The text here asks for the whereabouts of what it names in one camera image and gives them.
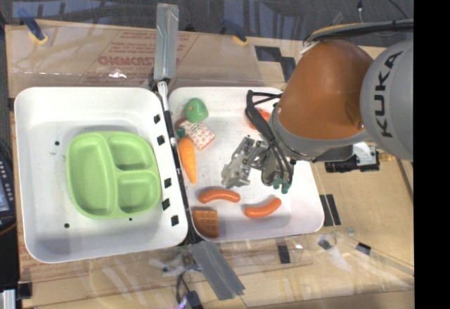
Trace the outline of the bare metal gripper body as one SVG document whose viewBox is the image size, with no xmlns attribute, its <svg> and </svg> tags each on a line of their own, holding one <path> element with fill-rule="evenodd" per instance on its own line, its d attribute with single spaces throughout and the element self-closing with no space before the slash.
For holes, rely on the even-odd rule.
<svg viewBox="0 0 450 309">
<path fill-rule="evenodd" d="M 283 183 L 282 165 L 278 157 L 264 141 L 256 141 L 250 154 L 250 166 L 261 172 L 264 185 L 281 185 Z"/>
</svg>

